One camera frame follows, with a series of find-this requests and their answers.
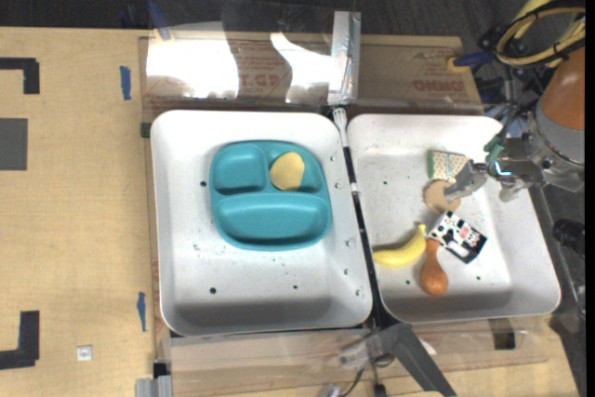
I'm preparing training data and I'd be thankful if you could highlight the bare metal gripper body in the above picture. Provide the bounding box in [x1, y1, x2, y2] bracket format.
[485, 136, 550, 203]

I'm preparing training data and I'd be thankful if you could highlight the tan round biscuit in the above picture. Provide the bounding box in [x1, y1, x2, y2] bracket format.
[422, 179, 462, 216]

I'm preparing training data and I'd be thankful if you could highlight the green patterned packet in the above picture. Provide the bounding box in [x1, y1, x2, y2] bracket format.
[427, 149, 471, 182]

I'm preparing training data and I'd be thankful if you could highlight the black and white carton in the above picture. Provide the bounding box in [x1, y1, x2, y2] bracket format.
[426, 210, 489, 266]

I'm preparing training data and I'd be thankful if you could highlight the yellow banana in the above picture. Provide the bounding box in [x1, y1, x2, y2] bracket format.
[371, 223, 429, 270]

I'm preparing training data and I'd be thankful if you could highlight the orange chicken drumstick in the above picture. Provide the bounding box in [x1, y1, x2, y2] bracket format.
[418, 237, 450, 298]

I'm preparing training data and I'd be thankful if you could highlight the white plastic tray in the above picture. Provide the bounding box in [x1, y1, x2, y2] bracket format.
[149, 109, 375, 337]
[346, 112, 562, 325]

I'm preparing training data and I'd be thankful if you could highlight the yellow round biscuit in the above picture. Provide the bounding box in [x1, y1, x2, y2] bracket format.
[269, 151, 307, 192]

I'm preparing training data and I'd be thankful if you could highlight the teal divided plate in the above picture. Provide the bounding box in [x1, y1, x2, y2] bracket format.
[208, 139, 333, 253]

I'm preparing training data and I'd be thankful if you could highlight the black cylinder on white bracket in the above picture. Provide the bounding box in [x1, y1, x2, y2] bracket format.
[551, 218, 587, 256]

